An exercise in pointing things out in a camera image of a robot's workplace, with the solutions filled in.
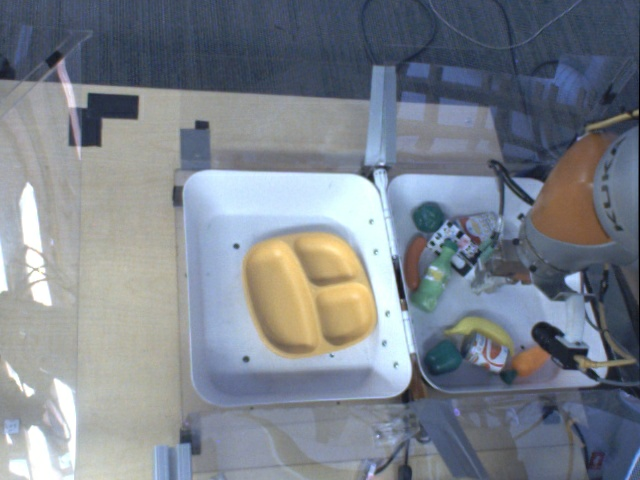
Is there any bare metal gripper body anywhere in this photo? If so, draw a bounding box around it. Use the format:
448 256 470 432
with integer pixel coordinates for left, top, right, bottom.
491 239 535 287

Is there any white plastic tray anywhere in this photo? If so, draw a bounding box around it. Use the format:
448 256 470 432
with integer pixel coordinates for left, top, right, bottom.
182 169 414 408
387 173 610 395

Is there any yellow banana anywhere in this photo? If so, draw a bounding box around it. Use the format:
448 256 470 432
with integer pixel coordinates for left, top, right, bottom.
443 316 516 359

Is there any green plastic bottle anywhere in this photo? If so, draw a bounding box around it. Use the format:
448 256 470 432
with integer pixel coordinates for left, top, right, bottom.
409 240 460 314

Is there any black and white carton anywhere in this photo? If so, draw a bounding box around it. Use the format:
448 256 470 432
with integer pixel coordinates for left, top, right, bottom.
425 219 484 279

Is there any red and white can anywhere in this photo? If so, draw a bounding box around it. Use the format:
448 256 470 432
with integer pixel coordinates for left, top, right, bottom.
456 210 504 245
459 332 511 374

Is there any orange-red toy sausage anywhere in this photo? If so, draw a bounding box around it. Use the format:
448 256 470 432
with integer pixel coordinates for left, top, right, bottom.
403 235 429 292

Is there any dark green toy vegetable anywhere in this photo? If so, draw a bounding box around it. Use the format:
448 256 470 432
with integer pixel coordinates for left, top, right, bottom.
424 339 464 376
411 201 446 235

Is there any orange carrot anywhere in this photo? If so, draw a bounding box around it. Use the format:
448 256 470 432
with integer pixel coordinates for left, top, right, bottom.
499 345 554 386

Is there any yellow divided plate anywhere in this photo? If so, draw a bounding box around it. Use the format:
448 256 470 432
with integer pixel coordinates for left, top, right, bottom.
242 231 379 360

